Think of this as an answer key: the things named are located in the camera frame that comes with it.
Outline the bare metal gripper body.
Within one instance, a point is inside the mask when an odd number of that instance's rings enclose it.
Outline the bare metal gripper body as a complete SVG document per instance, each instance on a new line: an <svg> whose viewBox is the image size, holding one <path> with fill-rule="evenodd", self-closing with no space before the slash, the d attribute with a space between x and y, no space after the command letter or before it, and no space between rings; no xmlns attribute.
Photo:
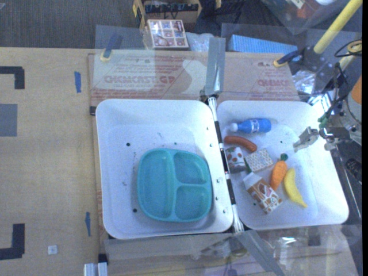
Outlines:
<svg viewBox="0 0 368 276"><path fill-rule="evenodd" d="M319 134L325 140L325 150L331 151L337 144L348 141L362 145L362 124L347 111L324 113L318 122Z"/></svg>

